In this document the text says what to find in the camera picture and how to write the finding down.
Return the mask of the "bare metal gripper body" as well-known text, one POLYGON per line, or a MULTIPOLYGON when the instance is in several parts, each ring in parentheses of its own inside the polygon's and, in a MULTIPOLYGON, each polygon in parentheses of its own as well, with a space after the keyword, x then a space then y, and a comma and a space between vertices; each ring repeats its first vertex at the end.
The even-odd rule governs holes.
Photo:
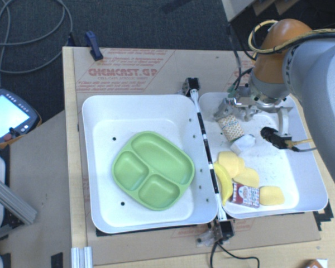
POLYGON ((232 104, 241 109, 265 111, 274 113, 280 104, 286 101, 284 98, 273 98, 261 93, 255 87, 238 87, 228 93, 227 98, 232 101, 232 104))

